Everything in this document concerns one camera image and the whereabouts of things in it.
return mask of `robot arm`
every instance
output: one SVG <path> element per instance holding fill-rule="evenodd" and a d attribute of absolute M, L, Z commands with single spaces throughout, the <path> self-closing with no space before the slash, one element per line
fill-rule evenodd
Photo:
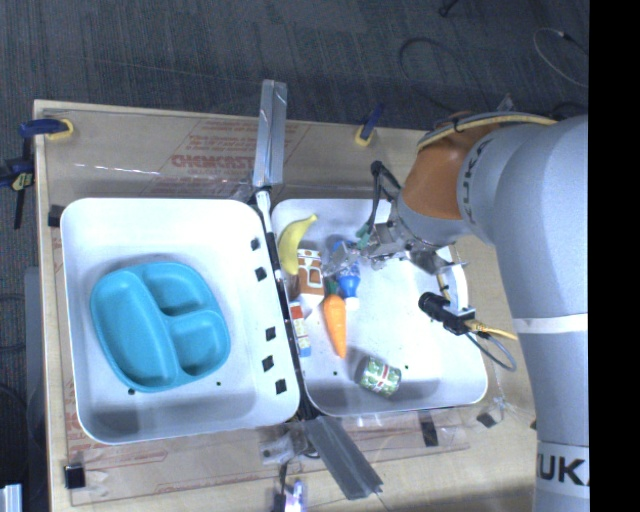
<path fill-rule="evenodd" d="M 361 255 L 440 274 L 450 263 L 435 251 L 459 237 L 495 246 L 536 407 L 534 508 L 588 511 L 588 122 L 502 127 L 494 117 L 427 134 L 389 221 L 369 226 Z"/>

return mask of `toy carrot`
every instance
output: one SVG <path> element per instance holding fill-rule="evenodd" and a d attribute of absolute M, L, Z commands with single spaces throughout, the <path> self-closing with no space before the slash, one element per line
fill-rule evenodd
<path fill-rule="evenodd" d="M 347 355 L 347 308 L 344 299 L 330 293 L 322 302 L 322 311 L 333 348 L 344 359 Z"/>

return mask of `blue tray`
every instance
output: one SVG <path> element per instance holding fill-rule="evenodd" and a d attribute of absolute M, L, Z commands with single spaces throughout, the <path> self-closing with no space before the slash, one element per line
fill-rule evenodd
<path fill-rule="evenodd" d="M 193 268 L 155 262 L 101 278 L 93 324 L 107 360 L 131 389 L 165 391 L 206 377 L 229 357 L 229 330 Z"/>

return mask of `blue bottle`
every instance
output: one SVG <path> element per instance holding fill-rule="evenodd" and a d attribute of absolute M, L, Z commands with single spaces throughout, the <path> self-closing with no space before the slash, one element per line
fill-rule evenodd
<path fill-rule="evenodd" d="M 342 242 L 336 242 L 333 246 L 335 251 Z M 354 242 L 345 242 L 347 247 L 355 247 Z M 349 311 L 355 311 L 360 307 L 360 299 L 356 295 L 358 286 L 360 285 L 360 263 L 356 260 L 351 266 L 342 269 L 336 275 L 336 280 L 342 291 L 345 306 Z"/>

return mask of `green and white can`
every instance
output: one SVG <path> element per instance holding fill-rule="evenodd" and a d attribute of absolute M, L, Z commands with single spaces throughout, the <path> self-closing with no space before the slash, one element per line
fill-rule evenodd
<path fill-rule="evenodd" d="M 363 388 L 389 397 L 398 391 L 402 372 L 373 356 L 367 356 L 360 361 L 356 378 Z"/>

